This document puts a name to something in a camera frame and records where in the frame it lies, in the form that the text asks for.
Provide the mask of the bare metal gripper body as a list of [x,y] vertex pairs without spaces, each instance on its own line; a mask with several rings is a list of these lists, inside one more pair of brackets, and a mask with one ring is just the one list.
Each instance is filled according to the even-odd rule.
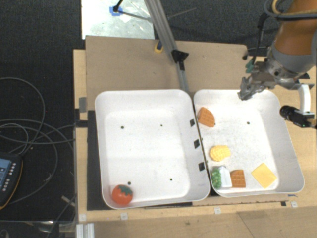
[[265,59],[255,63],[250,75],[250,85],[259,84],[262,91],[273,89],[276,85],[291,90],[301,76],[301,72],[291,71],[274,59]]

